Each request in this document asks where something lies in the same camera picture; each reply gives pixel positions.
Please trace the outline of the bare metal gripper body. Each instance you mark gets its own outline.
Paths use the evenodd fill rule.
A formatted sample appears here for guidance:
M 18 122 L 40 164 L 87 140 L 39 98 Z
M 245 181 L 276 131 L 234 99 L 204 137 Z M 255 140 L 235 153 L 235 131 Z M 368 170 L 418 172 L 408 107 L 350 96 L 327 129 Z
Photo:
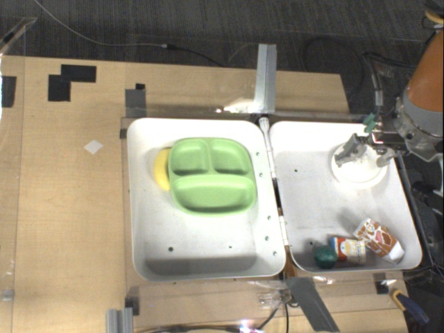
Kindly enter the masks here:
M 368 143 L 376 148 L 390 148 L 398 153 L 412 153 L 420 159 L 436 158 L 436 138 L 416 128 L 383 130 L 374 128 L 368 136 Z

